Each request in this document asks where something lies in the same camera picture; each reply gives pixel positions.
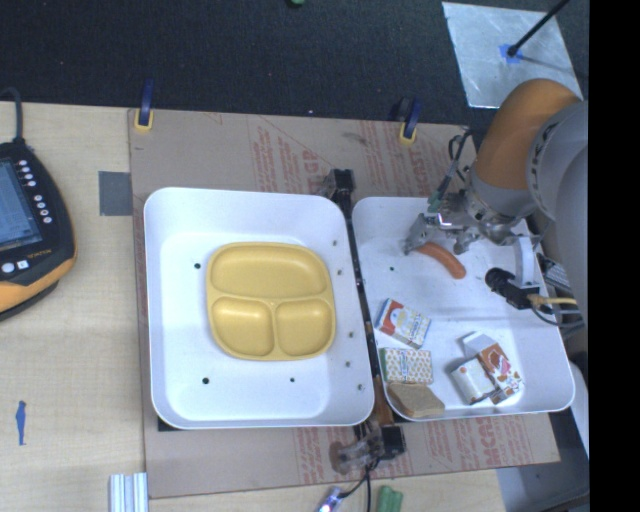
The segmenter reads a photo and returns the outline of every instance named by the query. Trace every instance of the yellow plate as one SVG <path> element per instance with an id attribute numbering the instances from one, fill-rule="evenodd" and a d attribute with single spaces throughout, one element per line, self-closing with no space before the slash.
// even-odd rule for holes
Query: yellow plate
<path id="1" fill-rule="evenodd" d="M 331 278 L 306 247 L 227 244 L 213 253 L 206 275 L 209 325 L 228 354 L 287 361 L 320 355 L 333 343 Z"/>

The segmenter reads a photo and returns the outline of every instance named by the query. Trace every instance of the brown sponge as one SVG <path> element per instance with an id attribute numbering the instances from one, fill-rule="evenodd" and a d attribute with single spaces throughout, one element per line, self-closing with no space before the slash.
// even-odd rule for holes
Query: brown sponge
<path id="1" fill-rule="evenodd" d="M 444 403 L 429 386 L 405 382 L 390 382 L 387 393 L 393 405 L 410 418 L 424 418 L 444 412 Z"/>

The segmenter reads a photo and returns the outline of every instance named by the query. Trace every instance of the wooden table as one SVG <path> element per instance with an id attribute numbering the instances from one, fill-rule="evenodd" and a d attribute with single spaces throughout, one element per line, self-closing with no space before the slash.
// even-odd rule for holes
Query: wooden table
<path id="1" fill-rule="evenodd" d="M 0 141 L 15 135 L 0 103 Z M 0 510 L 106 511 L 109 476 L 145 471 L 130 216 L 101 216 L 99 172 L 129 172 L 127 109 L 24 105 L 24 137 L 74 220 L 78 261 L 57 289 L 0 323 Z M 26 403 L 24 445 L 16 411 Z M 372 483 L 403 512 L 504 510 L 494 470 Z M 150 500 L 161 511 L 312 511 L 326 485 Z M 341 512 L 366 510 L 362 486 Z"/>

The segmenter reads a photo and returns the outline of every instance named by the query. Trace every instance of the cardboard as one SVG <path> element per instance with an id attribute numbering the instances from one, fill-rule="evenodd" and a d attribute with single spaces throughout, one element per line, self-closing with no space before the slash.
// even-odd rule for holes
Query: cardboard
<path id="1" fill-rule="evenodd" d="M 355 202 L 366 196 L 424 196 L 450 164 L 448 143 L 464 127 L 419 124 L 412 146 L 400 123 L 156 110 L 150 131 L 128 113 L 138 323 L 149 495 L 152 498 L 354 481 L 329 458 L 355 441 L 350 427 L 177 431 L 150 399 L 142 210 L 167 186 L 317 193 L 331 169 L 352 169 Z M 475 157 L 465 145 L 461 165 Z M 540 464 L 559 460 L 547 414 L 403 423 L 407 451 L 372 478 Z"/>

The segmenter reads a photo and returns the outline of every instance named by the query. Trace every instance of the small box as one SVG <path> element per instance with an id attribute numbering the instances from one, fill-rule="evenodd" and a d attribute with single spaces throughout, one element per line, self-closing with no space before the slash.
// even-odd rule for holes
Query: small box
<path id="1" fill-rule="evenodd" d="M 497 387 L 496 393 L 491 396 L 494 404 L 506 400 L 524 386 L 520 373 L 513 367 L 499 343 L 481 350 L 477 358 Z"/>
<path id="2" fill-rule="evenodd" d="M 376 329 L 401 341 L 411 348 L 419 349 L 429 330 L 431 319 L 393 299 L 387 299 L 378 315 Z"/>
<path id="3" fill-rule="evenodd" d="M 401 348 L 380 349 L 382 376 L 386 382 L 433 383 L 431 352 Z"/>
<path id="4" fill-rule="evenodd" d="M 451 372 L 466 402 L 475 404 L 496 392 L 496 385 L 477 358 L 470 359 Z"/>

